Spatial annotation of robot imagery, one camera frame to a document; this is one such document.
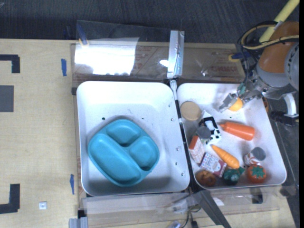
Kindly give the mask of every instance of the toy carrot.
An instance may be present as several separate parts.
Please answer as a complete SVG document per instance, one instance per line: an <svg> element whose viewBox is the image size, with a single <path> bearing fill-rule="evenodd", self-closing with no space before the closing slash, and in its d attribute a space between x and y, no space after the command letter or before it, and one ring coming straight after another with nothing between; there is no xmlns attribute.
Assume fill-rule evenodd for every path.
<svg viewBox="0 0 304 228"><path fill-rule="evenodd" d="M211 147L215 153L218 154L218 156L223 160L223 162L227 164L228 167L231 167L233 169L239 168L239 161L236 157L215 145L212 145Z"/></svg>

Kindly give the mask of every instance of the wooden board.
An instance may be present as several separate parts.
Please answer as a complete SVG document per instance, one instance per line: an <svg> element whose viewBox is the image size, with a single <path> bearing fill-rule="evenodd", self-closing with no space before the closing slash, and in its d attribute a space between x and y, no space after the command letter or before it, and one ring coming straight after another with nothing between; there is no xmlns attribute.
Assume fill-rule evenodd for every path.
<svg viewBox="0 0 304 228"><path fill-rule="evenodd" d="M69 219L77 216L76 122L71 95L73 43L0 39L0 54L20 56L20 74L11 73L9 61L0 61L0 85L14 86L14 112L0 113L0 204L9 202L10 184L20 184L20 209L0 214L1 228L68 227ZM61 59L66 60L67 76L63 76ZM71 174L75 179L74 195ZM47 202L47 209L39 209L41 201ZM232 227L295 227L286 198L278 197L277 203L276 210L226 218ZM200 227L213 225L210 218L197 221ZM167 227L169 223L123 227ZM93 220L91 224L100 226Z"/></svg>

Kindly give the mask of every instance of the toy tomato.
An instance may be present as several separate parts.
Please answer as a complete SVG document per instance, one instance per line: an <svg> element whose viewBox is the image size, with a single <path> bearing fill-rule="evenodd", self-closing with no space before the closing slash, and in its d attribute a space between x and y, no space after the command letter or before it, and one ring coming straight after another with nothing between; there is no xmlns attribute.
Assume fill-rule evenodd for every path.
<svg viewBox="0 0 304 228"><path fill-rule="evenodd" d="M263 166L254 164L248 167L247 177L253 183L262 183L266 178L266 171Z"/></svg>

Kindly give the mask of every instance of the black wire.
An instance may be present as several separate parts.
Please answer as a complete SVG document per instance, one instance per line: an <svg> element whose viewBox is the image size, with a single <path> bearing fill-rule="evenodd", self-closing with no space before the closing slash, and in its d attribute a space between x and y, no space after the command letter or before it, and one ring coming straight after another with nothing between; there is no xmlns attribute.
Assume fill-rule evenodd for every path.
<svg viewBox="0 0 304 228"><path fill-rule="evenodd" d="M299 38L290 38L290 39L285 39L285 40L281 40L279 39L277 42L275 43L272 43L270 45L265 45L264 47L262 47L261 49L264 49L264 48L267 48L267 47L270 47L270 46L273 46L273 45L276 45L276 44L285 44L286 42L299 42L300 39Z"/></svg>
<svg viewBox="0 0 304 228"><path fill-rule="evenodd" d="M243 55L244 64L245 64L245 79L243 81L243 84L246 85L247 80L248 80L248 75L249 75L249 64L248 64L248 61L247 61L247 57L244 54L244 48L243 47L241 48L241 53Z"/></svg>
<svg viewBox="0 0 304 228"><path fill-rule="evenodd" d="M273 20L268 20L268 21L264 21L264 22L261 22L261 23L258 23L256 24L255 26L252 26L250 29L246 30L241 36L240 38L237 40L237 43L240 44L240 41L242 39L242 37L248 32L250 31L252 28L255 28L255 27L258 27L258 26L261 26L261 25L276 25L277 22L276 21L273 21Z"/></svg>
<svg viewBox="0 0 304 228"><path fill-rule="evenodd" d="M191 210L192 213L197 213L201 210L201 208L199 208L198 210L194 211L194 210Z"/></svg>
<svg viewBox="0 0 304 228"><path fill-rule="evenodd" d="M189 215L190 215L190 213L191 213L191 211L190 211L190 210L188 210L188 212L187 212L187 218L186 218L186 222L185 222L185 224L184 224L183 226L181 226L180 228L184 228L184 227L187 225L187 223L188 223L188 221L189 221Z"/></svg>
<svg viewBox="0 0 304 228"><path fill-rule="evenodd" d="M191 216L191 222L193 222L193 216L191 210L190 210L190 216Z"/></svg>

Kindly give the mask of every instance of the white tray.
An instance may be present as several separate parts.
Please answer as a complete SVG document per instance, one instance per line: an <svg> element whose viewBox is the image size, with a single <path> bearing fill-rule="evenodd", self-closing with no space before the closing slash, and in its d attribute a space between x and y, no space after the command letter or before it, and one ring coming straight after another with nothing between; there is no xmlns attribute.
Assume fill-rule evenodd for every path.
<svg viewBox="0 0 304 228"><path fill-rule="evenodd" d="M214 187L203 188L231 189L282 184L286 180L286 169L262 99L252 100L237 112L225 110L220 113L218 111L226 96L229 93L235 93L237 87L237 84L186 83L178 87L177 95L180 105L185 101L193 101L200 106L201 110L208 112L214 117L222 135L221 140L216 145L234 155L240 161L241 167L244 167L243 156L245 154L250 152L254 147L259 146L263 148L266 152L266 158L261 162L261 165L267 171L267 178L261 184L253 184L247 180L246 174L243 173L236 186L227 186L224 184L223 179L218 179ZM254 127L256 130L254 139L251 141L242 140L223 131L219 123L225 123L226 121L238 122ZM191 135L195 130L194 122L189 122L185 119L183 119L183 122L187 142L190 143ZM210 145L206 147L206 152L217 156ZM191 159L191 163L194 173L200 170L198 164L193 159Z"/></svg>
<svg viewBox="0 0 304 228"><path fill-rule="evenodd" d="M91 196L179 192L190 182L173 92L162 83L87 81L77 89L81 181ZM90 139L118 119L138 124L160 151L158 164L133 187L112 184L88 157Z"/></svg>

